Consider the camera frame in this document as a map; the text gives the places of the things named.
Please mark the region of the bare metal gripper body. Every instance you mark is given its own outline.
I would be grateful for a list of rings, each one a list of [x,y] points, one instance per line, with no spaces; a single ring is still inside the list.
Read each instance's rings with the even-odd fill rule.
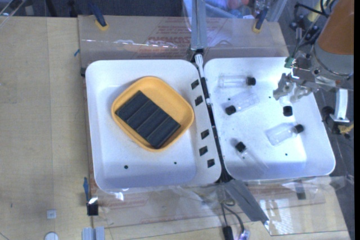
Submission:
[[[354,88],[354,57],[328,52],[297,53],[291,78],[299,85],[325,90]]]

